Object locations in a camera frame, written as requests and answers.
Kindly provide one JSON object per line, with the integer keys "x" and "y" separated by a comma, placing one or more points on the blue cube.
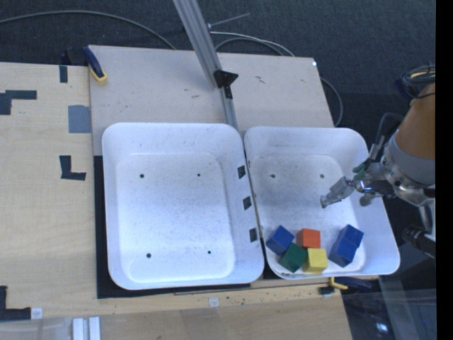
{"x": 352, "y": 234}
{"x": 341, "y": 253}
{"x": 279, "y": 240}

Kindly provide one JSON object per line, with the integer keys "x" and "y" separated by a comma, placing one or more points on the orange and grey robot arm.
{"x": 417, "y": 133}

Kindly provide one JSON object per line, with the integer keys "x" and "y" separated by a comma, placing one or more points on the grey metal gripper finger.
{"x": 336, "y": 192}
{"x": 366, "y": 199}

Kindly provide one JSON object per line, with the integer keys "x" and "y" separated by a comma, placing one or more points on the green cube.
{"x": 292, "y": 258}

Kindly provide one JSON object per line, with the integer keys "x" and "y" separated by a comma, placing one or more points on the white plastic tray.
{"x": 293, "y": 197}
{"x": 177, "y": 207}

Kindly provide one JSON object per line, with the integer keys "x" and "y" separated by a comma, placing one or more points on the yellow cube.
{"x": 315, "y": 260}

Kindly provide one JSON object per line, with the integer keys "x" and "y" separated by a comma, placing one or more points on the black cylinder on white bracket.
{"x": 421, "y": 238}

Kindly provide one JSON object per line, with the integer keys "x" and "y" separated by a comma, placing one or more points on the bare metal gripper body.
{"x": 385, "y": 184}

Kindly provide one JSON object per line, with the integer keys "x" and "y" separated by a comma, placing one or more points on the orange cube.
{"x": 308, "y": 237}

